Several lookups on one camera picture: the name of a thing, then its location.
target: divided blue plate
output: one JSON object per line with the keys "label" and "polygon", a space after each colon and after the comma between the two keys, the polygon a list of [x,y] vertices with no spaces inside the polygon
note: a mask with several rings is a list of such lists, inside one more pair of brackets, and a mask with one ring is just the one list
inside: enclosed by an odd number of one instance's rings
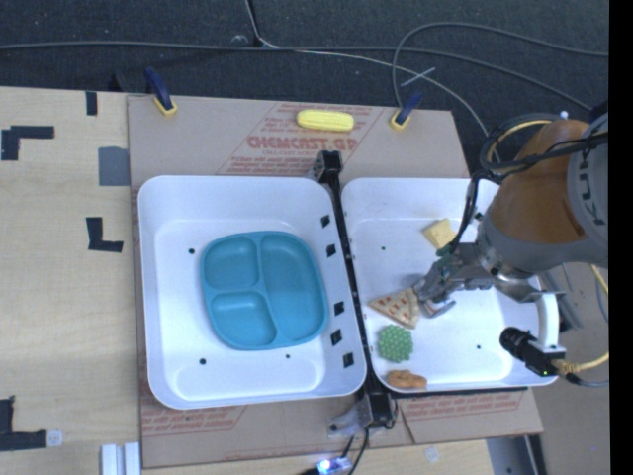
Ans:
{"label": "divided blue plate", "polygon": [[283,232],[221,237],[202,255],[202,287],[218,337],[241,350],[294,346],[328,320],[325,289],[310,248]]}

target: white tray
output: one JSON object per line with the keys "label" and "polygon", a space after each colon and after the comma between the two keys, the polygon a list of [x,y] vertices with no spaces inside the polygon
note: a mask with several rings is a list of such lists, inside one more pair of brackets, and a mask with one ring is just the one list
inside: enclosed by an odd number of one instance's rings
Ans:
{"label": "white tray", "polygon": [[[362,304],[372,365],[377,377],[394,391],[387,374],[408,369],[428,380],[427,392],[503,389],[546,385],[555,377],[540,377],[499,344],[503,329],[514,326],[538,333],[534,304],[518,304],[495,289],[453,294],[456,306],[437,318],[422,316],[412,331],[410,360],[394,363],[378,354],[378,333],[390,324],[368,302],[411,286],[437,259],[422,231],[448,218],[457,231],[462,218],[467,179],[362,178],[342,192],[346,226],[359,298]],[[478,208],[485,211],[497,187],[480,182]],[[462,241],[472,241],[468,227]]]}
{"label": "white tray", "polygon": [[[367,364],[336,219],[321,185],[306,178],[159,176],[139,191],[138,222],[148,379],[164,405],[334,397],[363,384]],[[328,323],[312,341],[238,350],[214,333],[201,254],[216,238],[254,231],[287,232],[312,250],[329,305]]]}

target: green toy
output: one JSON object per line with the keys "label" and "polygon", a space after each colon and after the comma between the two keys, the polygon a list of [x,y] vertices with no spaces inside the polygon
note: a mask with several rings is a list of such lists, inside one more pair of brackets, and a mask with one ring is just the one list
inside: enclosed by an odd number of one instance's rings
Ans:
{"label": "green toy", "polygon": [[378,336],[378,352],[382,357],[394,362],[409,360],[413,352],[411,332],[400,326],[387,326]]}

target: blue clamp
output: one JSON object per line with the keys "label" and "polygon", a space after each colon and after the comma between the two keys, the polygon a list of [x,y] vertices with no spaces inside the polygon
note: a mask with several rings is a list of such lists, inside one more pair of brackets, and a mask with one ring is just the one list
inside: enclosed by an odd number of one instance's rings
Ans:
{"label": "blue clamp", "polygon": [[154,93],[154,103],[164,116],[171,116],[178,111],[178,106],[171,100],[167,85],[152,67],[143,71],[145,81]]}
{"label": "blue clamp", "polygon": [[392,116],[392,119],[389,121],[390,127],[395,131],[403,130],[408,125],[411,111],[418,106],[420,100],[422,100],[422,94],[420,92],[413,93],[407,100],[407,103],[403,105],[403,108]]}

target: cardboard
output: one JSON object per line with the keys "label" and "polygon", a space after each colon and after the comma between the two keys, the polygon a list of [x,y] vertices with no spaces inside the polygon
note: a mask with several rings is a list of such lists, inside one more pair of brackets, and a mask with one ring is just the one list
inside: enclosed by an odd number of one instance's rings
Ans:
{"label": "cardboard", "polygon": [[[393,108],[190,97],[176,103],[177,113],[165,117],[152,96],[128,98],[143,467],[340,452],[348,438],[328,437],[327,424],[352,407],[353,396],[186,412],[153,398],[144,361],[136,195],[162,174],[311,176],[323,149],[341,152],[342,185],[370,176],[468,177],[452,116],[416,110],[396,132],[389,126]],[[354,129],[300,128],[301,109],[346,112]],[[530,390],[405,399],[399,409],[396,426],[374,434],[370,448],[542,431]]]}

